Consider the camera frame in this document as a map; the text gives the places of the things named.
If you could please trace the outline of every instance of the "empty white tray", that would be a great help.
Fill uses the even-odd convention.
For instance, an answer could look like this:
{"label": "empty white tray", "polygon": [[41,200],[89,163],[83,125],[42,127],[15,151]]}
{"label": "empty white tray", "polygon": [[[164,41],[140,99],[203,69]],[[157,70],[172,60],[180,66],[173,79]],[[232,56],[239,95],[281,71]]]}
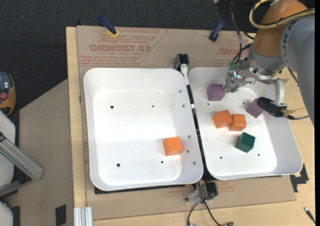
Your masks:
{"label": "empty white tray", "polygon": [[[263,112],[254,118],[246,108],[255,98],[275,99],[275,86],[260,82],[226,93],[221,101],[209,101],[207,88],[225,84],[227,68],[193,68],[188,78],[194,98],[196,116],[205,161],[210,174],[220,180],[295,174],[302,159],[289,120]],[[244,114],[247,127],[242,132],[217,129],[212,116],[228,109],[230,114]],[[235,148],[243,132],[255,136],[252,150],[245,153]]]}
{"label": "empty white tray", "polygon": [[[185,80],[173,69],[94,68],[83,79],[90,176],[106,191],[191,184],[203,175]],[[183,152],[165,156],[179,136]]]}

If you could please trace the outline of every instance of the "purple block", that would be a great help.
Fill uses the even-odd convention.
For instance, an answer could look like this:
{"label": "purple block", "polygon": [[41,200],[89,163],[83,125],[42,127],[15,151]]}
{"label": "purple block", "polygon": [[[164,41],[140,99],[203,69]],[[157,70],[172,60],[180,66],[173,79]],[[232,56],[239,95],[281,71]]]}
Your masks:
{"label": "purple block", "polygon": [[225,96],[225,89],[222,84],[211,84],[206,93],[210,101],[219,101]]}
{"label": "purple block", "polygon": [[263,109],[261,107],[258,106],[257,104],[257,100],[258,98],[255,98],[251,104],[248,106],[248,108],[246,109],[246,111],[253,117],[257,118],[258,116],[261,115],[261,113],[263,112]]}

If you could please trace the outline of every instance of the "orange block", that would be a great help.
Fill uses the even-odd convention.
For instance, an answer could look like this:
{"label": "orange block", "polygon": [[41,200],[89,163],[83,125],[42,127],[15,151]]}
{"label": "orange block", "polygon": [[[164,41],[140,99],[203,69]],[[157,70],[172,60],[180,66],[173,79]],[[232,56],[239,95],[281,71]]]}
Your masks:
{"label": "orange block", "polygon": [[163,142],[164,153],[166,156],[178,155],[183,151],[179,137],[167,138]]}
{"label": "orange block", "polygon": [[228,109],[216,112],[212,119],[217,128],[229,126],[233,122],[233,119]]}
{"label": "orange block", "polygon": [[233,114],[233,122],[229,125],[230,131],[242,131],[246,128],[247,122],[245,115],[242,114]]}

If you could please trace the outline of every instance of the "dark green block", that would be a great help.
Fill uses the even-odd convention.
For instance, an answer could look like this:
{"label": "dark green block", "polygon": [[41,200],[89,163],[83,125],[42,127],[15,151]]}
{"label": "dark green block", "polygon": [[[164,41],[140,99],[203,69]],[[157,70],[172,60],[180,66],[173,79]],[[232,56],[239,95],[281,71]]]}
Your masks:
{"label": "dark green block", "polygon": [[248,153],[254,147],[255,139],[256,137],[244,132],[238,137],[235,147]]}

